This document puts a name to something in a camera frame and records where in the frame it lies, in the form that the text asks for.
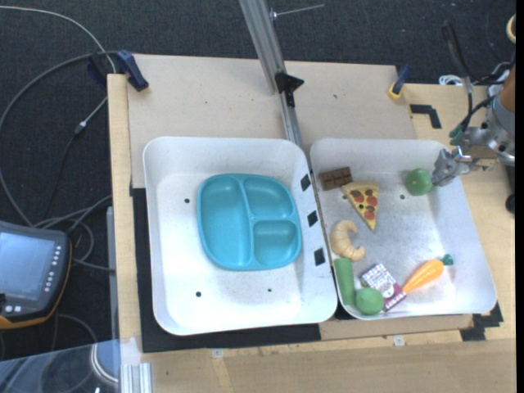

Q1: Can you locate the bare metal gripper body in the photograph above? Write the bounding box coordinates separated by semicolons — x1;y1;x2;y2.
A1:
461;125;517;172

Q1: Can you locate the green apple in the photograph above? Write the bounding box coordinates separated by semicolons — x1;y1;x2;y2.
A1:
404;167;434;197

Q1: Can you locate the white plastic tray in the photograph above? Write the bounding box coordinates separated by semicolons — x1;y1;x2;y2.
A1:
142;136;339;337
309;138;499;321

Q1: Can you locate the yellow pizza slice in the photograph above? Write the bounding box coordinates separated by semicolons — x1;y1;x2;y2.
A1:
340;180;381;233

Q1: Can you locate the brown chocolate bar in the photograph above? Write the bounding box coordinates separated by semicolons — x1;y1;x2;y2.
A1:
318;166;355;192

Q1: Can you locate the orange carrot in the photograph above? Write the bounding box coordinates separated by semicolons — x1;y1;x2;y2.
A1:
401;253;455;296

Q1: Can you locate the beige croissant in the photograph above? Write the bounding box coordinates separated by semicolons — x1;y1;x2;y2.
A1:
329;219;367;262

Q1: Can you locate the pink and white carton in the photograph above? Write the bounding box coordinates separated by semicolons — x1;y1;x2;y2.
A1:
359;263;408;313

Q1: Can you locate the green cylinder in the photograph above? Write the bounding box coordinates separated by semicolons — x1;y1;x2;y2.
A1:
332;257;358;307

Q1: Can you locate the green ball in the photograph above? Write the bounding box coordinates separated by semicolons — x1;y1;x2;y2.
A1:
355;287;386;317

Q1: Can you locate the blue divided plate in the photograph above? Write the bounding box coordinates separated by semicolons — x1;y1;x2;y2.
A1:
196;173;304;273

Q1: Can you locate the pale flat board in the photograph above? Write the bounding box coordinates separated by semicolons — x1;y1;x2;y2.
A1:
125;53;472;341

